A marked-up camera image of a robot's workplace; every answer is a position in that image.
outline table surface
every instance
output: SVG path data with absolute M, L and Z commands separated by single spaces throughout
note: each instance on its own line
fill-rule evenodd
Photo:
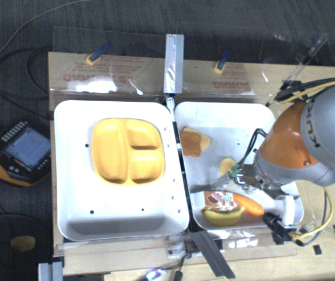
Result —
M 70 54 L 60 53 L 61 60 L 70 59 Z M 54 53 L 49 54 L 50 68 L 56 64 Z M 205 62 L 198 61 L 197 65 L 205 65 Z M 272 84 L 271 88 L 275 91 L 280 87 L 280 75 L 288 76 L 286 71 L 292 71 L 294 66 L 274 65 L 274 64 L 244 64 L 248 78 L 250 76 L 262 75 L 267 72 L 268 81 Z M 58 75 L 57 70 L 50 69 L 50 84 L 55 82 Z M 299 75 L 303 81 L 317 80 L 321 78 L 335 77 L 335 67 L 305 67 Z M 57 100 L 50 103 L 50 110 L 53 111 Z M 286 105 L 273 110 L 275 116 L 285 108 Z M 54 125 L 51 124 L 52 158 L 54 159 Z M 323 189 L 310 182 L 297 181 L 299 192 L 304 207 L 308 207 L 307 220 L 315 219 L 320 221 L 323 215 L 324 195 Z M 53 188 L 53 237 L 54 246 L 63 243 L 63 236 L 57 226 L 57 201 L 56 201 L 56 180 L 55 165 L 52 165 L 52 188 Z M 333 218 L 320 236 L 311 245 L 299 247 L 292 242 L 287 242 L 283 246 L 256 246 L 252 248 L 237 248 L 226 250 L 226 259 L 229 266 L 236 275 L 236 280 L 335 280 L 335 184 L 328 187 L 330 197 L 333 201 Z M 140 249 L 126 251 L 124 243 L 113 243 L 110 245 L 84 245 L 79 252 L 72 252 L 73 249 L 65 249 L 64 270 L 65 276 L 84 275 L 89 273 L 111 272 L 103 276 L 106 281 L 139 280 L 155 267 L 156 263 L 163 264 L 166 260 L 165 248 L 158 240 L 150 242 L 150 249 L 142 252 L 145 243 L 137 242 Z M 322 253 L 316 254 L 314 246 L 319 246 Z M 215 277 L 209 265 L 203 257 L 186 259 L 182 267 L 185 281 L 203 281 L 222 279 Z M 172 280 L 174 271 L 159 278 L 159 280 Z

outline yellow divided plate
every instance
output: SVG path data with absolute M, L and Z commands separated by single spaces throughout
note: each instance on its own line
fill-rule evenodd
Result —
M 99 121 L 92 132 L 92 161 L 99 177 L 125 186 L 154 182 L 165 170 L 160 133 L 141 119 Z

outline toy carrot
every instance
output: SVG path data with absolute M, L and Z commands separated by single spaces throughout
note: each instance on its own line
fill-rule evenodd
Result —
M 246 211 L 252 215 L 259 217 L 260 215 L 265 214 L 265 210 L 262 205 L 252 199 L 233 193 L 233 200 L 238 205 L 245 207 Z

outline blue and yellow clip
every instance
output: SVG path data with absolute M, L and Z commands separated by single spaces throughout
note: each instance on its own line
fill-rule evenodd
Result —
M 221 73 L 223 71 L 223 69 L 225 68 L 226 61 L 228 60 L 229 56 L 230 56 L 230 51 L 226 50 L 223 53 L 222 58 L 218 60 L 217 63 L 215 64 L 215 68 L 214 68 L 215 72 Z
M 106 43 L 100 48 L 98 48 L 96 51 L 94 51 L 92 54 L 88 55 L 86 58 L 86 61 L 89 65 L 93 66 L 97 61 L 101 59 L 101 55 L 105 54 L 109 49 L 112 48 L 111 43 Z

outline snack package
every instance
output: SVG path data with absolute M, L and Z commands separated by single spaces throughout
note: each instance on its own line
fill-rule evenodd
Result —
M 229 212 L 239 207 L 233 199 L 233 193 L 228 191 L 200 191 L 191 194 L 191 200 L 202 210 Z

